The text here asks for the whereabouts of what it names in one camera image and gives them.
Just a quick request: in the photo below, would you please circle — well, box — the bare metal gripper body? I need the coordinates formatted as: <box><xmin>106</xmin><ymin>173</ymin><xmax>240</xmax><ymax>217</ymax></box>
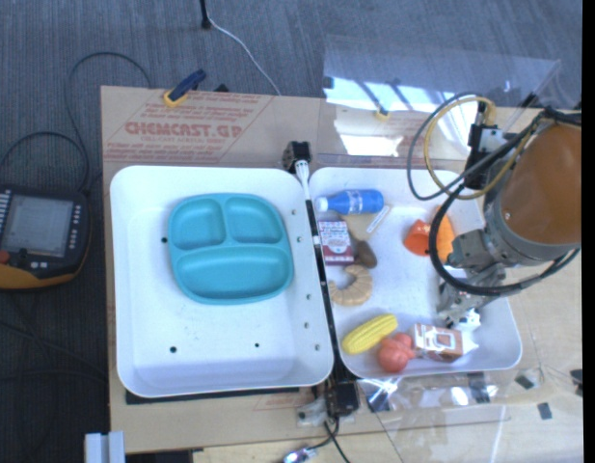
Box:
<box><xmin>446</xmin><ymin>229</ymin><xmax>509</xmax><ymax>299</ymax></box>

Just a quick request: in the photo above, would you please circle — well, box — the black and white toy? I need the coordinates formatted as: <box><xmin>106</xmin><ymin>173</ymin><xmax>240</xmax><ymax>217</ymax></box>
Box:
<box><xmin>456</xmin><ymin>308</ymin><xmax>483</xmax><ymax>333</ymax></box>

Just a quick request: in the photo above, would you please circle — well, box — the white plastic tray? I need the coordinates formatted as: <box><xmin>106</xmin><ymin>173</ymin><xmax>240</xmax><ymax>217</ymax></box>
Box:
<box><xmin>308</xmin><ymin>165</ymin><xmax>524</xmax><ymax>381</ymax></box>
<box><xmin>108</xmin><ymin>164</ymin><xmax>336</xmax><ymax>399</ymax></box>

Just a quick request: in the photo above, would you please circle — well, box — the brown and white carton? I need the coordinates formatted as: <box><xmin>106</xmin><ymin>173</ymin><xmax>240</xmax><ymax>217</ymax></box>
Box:
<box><xmin>408</xmin><ymin>322</ymin><xmax>479</xmax><ymax>364</ymax></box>

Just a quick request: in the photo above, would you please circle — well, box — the orange toy cup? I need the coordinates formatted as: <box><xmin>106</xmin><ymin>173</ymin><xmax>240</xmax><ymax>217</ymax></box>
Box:
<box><xmin>403</xmin><ymin>206</ymin><xmax>457</xmax><ymax>265</ymax></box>

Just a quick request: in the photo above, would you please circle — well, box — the orange toy tomato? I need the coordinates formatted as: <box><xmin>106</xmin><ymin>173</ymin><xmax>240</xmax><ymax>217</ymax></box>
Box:
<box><xmin>377</xmin><ymin>332</ymin><xmax>417</xmax><ymax>375</ymax></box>

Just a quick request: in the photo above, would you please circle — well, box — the yellow toy corn cob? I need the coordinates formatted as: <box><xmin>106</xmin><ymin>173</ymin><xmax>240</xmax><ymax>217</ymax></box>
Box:
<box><xmin>340</xmin><ymin>313</ymin><xmax>399</xmax><ymax>356</ymax></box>

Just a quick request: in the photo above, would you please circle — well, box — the tan toy croissant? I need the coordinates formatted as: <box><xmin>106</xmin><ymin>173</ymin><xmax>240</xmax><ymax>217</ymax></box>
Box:
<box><xmin>326</xmin><ymin>263</ymin><xmax>374</xmax><ymax>308</ymax></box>

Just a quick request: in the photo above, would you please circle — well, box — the brown toy sausage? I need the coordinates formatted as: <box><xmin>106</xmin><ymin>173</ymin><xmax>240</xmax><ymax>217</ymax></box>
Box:
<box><xmin>354</xmin><ymin>239</ymin><xmax>379</xmax><ymax>270</ymax></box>

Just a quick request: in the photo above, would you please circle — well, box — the white flat stick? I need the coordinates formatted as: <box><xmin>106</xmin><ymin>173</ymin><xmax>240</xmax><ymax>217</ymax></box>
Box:
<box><xmin>365</xmin><ymin>204</ymin><xmax>392</xmax><ymax>234</ymax></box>

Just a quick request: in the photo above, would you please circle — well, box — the red and white carton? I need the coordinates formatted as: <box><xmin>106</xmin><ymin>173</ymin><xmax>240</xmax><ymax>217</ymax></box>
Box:
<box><xmin>316</xmin><ymin>219</ymin><xmax>356</xmax><ymax>266</ymax></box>

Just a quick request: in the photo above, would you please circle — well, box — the blue bottle white cap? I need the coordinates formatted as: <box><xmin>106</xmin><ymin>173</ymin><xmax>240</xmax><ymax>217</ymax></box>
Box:
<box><xmin>313</xmin><ymin>188</ymin><xmax>386</xmax><ymax>217</ymax></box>

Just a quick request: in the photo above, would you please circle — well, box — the thin black and white rod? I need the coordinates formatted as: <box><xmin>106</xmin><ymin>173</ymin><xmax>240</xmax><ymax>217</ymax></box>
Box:
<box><xmin>294</xmin><ymin>159</ymin><xmax>347</xmax><ymax>386</ymax></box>

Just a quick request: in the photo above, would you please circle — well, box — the blue divided plate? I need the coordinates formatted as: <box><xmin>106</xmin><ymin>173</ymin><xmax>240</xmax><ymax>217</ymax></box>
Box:
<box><xmin>167</xmin><ymin>192</ymin><xmax>296</xmax><ymax>306</ymax></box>

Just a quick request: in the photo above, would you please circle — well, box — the brown cardboard board red print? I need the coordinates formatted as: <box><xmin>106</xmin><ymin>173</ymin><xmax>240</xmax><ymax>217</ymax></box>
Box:
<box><xmin>99</xmin><ymin>85</ymin><xmax>583</xmax><ymax>455</ymax></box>

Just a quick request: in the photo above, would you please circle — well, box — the black cylinder on white bracket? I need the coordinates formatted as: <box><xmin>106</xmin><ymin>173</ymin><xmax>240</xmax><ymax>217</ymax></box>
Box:
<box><xmin>467</xmin><ymin>99</ymin><xmax>506</xmax><ymax>188</ymax></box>

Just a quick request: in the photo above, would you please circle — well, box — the black block with thin wires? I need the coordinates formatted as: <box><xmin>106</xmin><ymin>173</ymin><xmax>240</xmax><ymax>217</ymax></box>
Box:
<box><xmin>325</xmin><ymin>380</ymin><xmax>362</xmax><ymax>418</ymax></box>
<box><xmin>282</xmin><ymin>140</ymin><xmax>313</xmax><ymax>171</ymax></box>

